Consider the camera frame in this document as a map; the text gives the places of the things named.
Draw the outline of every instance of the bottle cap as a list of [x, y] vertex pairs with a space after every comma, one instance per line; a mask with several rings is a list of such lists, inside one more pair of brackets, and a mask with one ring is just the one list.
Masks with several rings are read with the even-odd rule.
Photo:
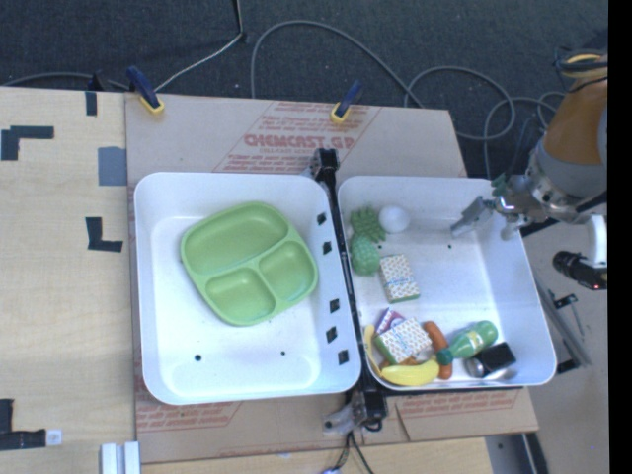
[[454, 360], [454, 355], [449, 348], [443, 348], [436, 352], [436, 361], [439, 365], [450, 365]]

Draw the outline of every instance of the cardboard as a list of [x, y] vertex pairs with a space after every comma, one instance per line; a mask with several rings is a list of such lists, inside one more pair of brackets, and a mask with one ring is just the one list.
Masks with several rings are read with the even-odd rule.
[[[465, 177], [445, 111], [358, 106], [342, 124], [327, 104], [163, 96], [151, 115], [125, 95], [129, 253], [136, 433], [143, 463], [342, 447], [323, 420], [345, 404], [340, 394], [168, 406], [144, 387], [138, 338], [133, 190], [154, 172], [301, 174], [319, 147], [336, 148], [339, 184], [355, 175]], [[388, 398], [379, 432], [364, 444], [531, 432], [526, 389], [441, 392]]]

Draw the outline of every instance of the gray floor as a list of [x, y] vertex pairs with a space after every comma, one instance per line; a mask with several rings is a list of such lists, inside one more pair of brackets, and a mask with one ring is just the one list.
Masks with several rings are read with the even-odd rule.
[[554, 225], [524, 239], [529, 260], [542, 284], [556, 299], [574, 294], [578, 301], [557, 310], [549, 322], [558, 362], [570, 359], [563, 322], [589, 358], [590, 364], [557, 374], [549, 383], [531, 388], [540, 430], [536, 437], [546, 469], [534, 468], [525, 458], [523, 437], [488, 437], [488, 448], [498, 474], [594, 474], [610, 471], [608, 417], [607, 291], [591, 291], [553, 269], [561, 250], [589, 250], [589, 232], [582, 226]]

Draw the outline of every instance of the white ball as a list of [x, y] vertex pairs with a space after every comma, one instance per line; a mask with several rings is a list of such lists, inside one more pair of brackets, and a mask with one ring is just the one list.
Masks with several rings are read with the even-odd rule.
[[385, 205], [379, 211], [380, 226], [387, 233], [403, 232], [411, 224], [410, 214], [397, 205]]

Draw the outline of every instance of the white tray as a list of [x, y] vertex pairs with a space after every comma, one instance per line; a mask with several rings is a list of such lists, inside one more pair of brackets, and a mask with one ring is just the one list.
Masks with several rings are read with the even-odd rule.
[[[276, 207], [293, 224], [319, 280], [274, 318], [235, 327], [198, 294], [180, 260], [180, 241], [201, 219], [251, 200]], [[339, 393], [357, 382], [361, 363], [340, 254], [327, 194], [317, 183], [302, 176], [158, 173], [139, 182], [134, 209], [142, 372], [158, 400]]]
[[379, 253], [406, 255], [421, 296], [391, 305], [378, 275], [353, 274], [362, 328], [376, 324], [389, 305], [407, 318], [435, 321], [448, 340], [457, 330], [487, 319], [499, 328], [498, 342], [507, 342], [516, 357], [515, 364], [485, 379], [469, 376], [457, 359], [450, 379], [418, 388], [393, 385], [373, 373], [386, 387], [409, 391], [529, 386], [543, 384], [555, 374], [555, 351], [522, 239], [501, 239], [505, 222], [499, 214], [476, 231], [457, 238], [450, 234], [450, 225], [478, 195], [491, 197], [489, 181], [372, 176], [347, 179], [339, 188], [348, 242], [353, 234], [351, 212], [358, 208], [370, 205], [379, 210], [396, 204], [412, 217], [406, 231], [387, 234]]

